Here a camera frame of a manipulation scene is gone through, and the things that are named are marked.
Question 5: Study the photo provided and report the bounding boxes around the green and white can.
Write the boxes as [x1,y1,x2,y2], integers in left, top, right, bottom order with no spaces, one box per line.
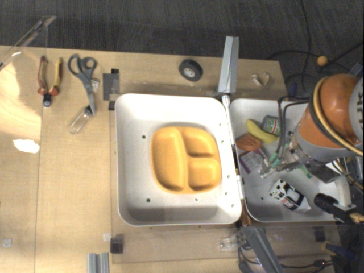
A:
[262,115,283,137]

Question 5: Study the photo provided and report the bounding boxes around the purple and white packet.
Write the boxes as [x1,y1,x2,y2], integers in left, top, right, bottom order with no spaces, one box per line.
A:
[239,147,270,174]

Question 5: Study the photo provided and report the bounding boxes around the white plastic tray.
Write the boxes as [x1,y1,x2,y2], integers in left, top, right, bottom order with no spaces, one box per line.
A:
[229,98,344,224]
[114,93,243,228]

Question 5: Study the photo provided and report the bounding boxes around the orange divided plate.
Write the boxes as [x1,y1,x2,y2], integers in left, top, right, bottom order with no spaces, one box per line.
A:
[150,126,223,195]

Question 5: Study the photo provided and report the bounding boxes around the clear plastic bottle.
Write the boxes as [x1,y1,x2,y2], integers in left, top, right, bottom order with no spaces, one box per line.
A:
[69,106,93,135]

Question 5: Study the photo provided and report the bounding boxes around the yellow banana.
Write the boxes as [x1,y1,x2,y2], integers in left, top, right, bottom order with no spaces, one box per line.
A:
[245,118,280,144]

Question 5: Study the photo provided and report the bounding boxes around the white and black carton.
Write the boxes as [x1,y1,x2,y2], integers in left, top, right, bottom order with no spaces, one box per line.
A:
[268,178,312,212]

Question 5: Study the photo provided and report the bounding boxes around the black cylinder on white bracket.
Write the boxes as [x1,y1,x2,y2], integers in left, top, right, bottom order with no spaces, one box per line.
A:
[313,175,357,219]

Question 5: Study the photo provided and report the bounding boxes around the red and yellow pliers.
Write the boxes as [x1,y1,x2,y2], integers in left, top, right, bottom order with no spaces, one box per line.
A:
[37,56,64,108]

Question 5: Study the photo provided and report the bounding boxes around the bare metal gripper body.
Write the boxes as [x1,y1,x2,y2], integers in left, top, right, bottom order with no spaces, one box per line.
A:
[277,140,314,172]

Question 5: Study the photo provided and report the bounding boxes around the grey scissors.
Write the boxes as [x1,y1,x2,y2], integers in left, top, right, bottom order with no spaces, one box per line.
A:
[67,53,99,116]

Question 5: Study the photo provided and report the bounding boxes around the black tape roll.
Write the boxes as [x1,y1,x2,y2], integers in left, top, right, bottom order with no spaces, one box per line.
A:
[178,59,204,82]

